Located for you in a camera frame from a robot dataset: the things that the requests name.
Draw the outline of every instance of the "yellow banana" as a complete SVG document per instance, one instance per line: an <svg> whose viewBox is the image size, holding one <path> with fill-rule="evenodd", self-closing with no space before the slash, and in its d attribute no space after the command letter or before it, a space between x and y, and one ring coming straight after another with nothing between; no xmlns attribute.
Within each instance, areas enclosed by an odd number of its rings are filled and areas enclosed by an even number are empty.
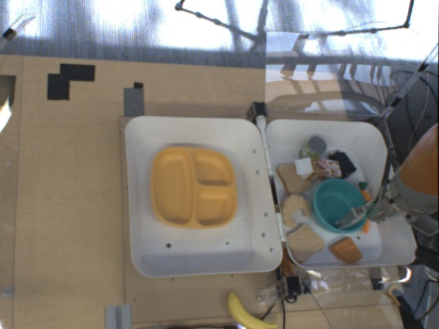
<svg viewBox="0 0 439 329"><path fill-rule="evenodd" d="M277 324L265 323L247 312L233 291L228 294L227 305L233 319L247 329L277 329Z"/></svg>

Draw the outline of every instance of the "teal bowl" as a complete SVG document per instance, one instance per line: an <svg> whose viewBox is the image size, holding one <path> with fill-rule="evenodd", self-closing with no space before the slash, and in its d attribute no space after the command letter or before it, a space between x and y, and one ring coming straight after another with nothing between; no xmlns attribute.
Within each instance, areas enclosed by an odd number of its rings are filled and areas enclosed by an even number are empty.
<svg viewBox="0 0 439 329"><path fill-rule="evenodd" d="M343 218L351 208L364 204L364 197L355 185L341 179L329 179L321 183L314 194L313 213L316 221L325 229L336 233L351 233L360 230L366 216L347 229L339 229L336 221Z"/></svg>

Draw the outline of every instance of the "cookie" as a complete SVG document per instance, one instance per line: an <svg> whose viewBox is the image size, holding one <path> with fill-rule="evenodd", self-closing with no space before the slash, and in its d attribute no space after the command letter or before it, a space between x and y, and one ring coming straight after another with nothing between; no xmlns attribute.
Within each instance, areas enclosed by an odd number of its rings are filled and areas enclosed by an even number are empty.
<svg viewBox="0 0 439 329"><path fill-rule="evenodd" d="M300 263L305 262L324 247L324 241L307 225L289 233L287 242L294 260Z"/></svg>
<svg viewBox="0 0 439 329"><path fill-rule="evenodd" d="M349 236L330 246L329 250L335 257L346 263L357 262L363 258L363 254Z"/></svg>
<svg viewBox="0 0 439 329"><path fill-rule="evenodd" d="M287 197L281 206L283 223L291 228L295 228L298 223L292 219L292 213L297 210L302 210L304 216L308 217L311 214L311 204L300 195L290 195Z"/></svg>
<svg viewBox="0 0 439 329"><path fill-rule="evenodd" d="M281 164L277 167L276 171L288 195L301 194L312 187L311 182L297 174L296 165L294 163Z"/></svg>

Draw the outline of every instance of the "yellow divided tray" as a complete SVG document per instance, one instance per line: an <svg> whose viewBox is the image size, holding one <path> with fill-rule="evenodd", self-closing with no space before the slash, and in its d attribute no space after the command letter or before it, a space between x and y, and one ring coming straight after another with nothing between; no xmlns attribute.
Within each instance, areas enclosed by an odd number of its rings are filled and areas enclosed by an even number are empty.
<svg viewBox="0 0 439 329"><path fill-rule="evenodd" d="M214 228L237 210L235 172L223 154L197 147L169 147L152 165L152 207L164 223L181 228Z"/></svg>

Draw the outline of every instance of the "wooden table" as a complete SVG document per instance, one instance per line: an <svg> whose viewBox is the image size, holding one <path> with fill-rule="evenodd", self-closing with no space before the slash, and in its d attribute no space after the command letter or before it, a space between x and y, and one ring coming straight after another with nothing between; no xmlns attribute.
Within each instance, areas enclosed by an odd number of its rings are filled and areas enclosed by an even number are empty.
<svg viewBox="0 0 439 329"><path fill-rule="evenodd" d="M60 63L94 64L95 81L71 82L69 101L47 100L47 74L59 73ZM272 274L155 280L126 271L119 141L123 89L134 82L145 86L150 115L242 117L252 101L263 101L264 70L1 56L0 74L17 77L7 128L19 132L8 139L19 144L11 162L16 175L10 169L9 180L0 177L0 197L10 197L9 210L16 206L15 218L0 215L0 281L13 282L15 290L13 297L0 297L5 328L104 328L105 307L127 302L135 328L165 326L166 319L228 323L230 289L251 311L265 310L252 294ZM333 289L302 295L287 307L288 328L403 327L384 292L364 279L334 279L340 281ZM280 308L273 312L267 320L281 323Z"/></svg>

